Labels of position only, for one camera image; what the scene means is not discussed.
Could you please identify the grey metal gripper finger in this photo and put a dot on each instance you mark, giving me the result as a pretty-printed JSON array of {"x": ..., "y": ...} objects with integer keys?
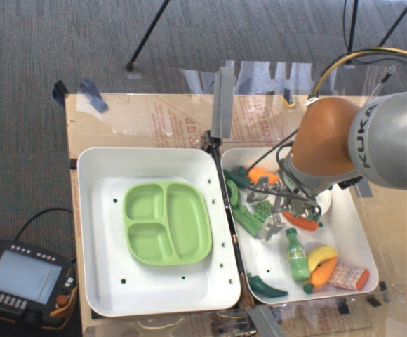
[
  {"x": 259, "y": 192},
  {"x": 272, "y": 226}
]

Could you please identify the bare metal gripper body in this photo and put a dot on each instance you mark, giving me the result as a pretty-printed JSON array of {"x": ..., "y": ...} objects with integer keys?
[{"x": 296, "y": 205}]

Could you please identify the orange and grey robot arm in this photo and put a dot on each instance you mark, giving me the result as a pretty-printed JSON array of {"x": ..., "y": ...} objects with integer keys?
[{"x": 333, "y": 135}]

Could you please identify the green broccoli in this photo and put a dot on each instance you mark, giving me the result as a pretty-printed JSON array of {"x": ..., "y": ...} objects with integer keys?
[{"x": 262, "y": 210}]

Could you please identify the small orange carrot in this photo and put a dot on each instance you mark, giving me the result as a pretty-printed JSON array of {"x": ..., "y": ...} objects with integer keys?
[{"x": 258, "y": 174}]

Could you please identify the red-orange chili pepper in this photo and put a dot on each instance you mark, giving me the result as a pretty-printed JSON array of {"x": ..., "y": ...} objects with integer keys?
[{"x": 303, "y": 224}]

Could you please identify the light green celery stalk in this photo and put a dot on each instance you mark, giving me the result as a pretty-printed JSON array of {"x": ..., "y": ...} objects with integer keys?
[{"x": 247, "y": 220}]

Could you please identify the dark green toy vegetable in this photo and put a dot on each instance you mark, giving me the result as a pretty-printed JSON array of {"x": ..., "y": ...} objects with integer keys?
[{"x": 233, "y": 178}]

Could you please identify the thin black and white rod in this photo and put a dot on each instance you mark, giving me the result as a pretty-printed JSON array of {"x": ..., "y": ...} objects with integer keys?
[{"x": 229, "y": 219}]

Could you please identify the green plastic bottle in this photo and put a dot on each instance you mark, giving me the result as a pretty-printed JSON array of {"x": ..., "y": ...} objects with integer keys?
[{"x": 297, "y": 258}]

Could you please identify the white plastic tray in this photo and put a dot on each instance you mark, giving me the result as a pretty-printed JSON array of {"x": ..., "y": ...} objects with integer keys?
[
  {"x": 344, "y": 230},
  {"x": 105, "y": 244}
]

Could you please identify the yellow banana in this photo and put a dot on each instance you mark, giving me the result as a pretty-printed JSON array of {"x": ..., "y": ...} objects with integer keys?
[{"x": 321, "y": 255}]

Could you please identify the dark green chili pepper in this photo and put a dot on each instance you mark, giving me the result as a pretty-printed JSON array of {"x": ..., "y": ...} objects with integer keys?
[{"x": 265, "y": 288}]

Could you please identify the large orange carrot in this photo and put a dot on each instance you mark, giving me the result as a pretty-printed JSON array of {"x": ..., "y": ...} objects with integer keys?
[{"x": 322, "y": 276}]

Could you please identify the green divided plate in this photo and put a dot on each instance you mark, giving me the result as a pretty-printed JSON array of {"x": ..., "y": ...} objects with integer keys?
[{"x": 187, "y": 219}]

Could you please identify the pink and orange packet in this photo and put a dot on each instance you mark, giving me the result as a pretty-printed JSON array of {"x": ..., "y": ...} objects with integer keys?
[{"x": 347, "y": 277}]

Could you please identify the brown cardboard board red print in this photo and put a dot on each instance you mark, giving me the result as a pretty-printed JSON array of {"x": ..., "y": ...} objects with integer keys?
[{"x": 137, "y": 125}]

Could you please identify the black cylinder on white bracket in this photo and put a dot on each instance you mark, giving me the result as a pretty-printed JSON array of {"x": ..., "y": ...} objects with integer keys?
[{"x": 324, "y": 202}]

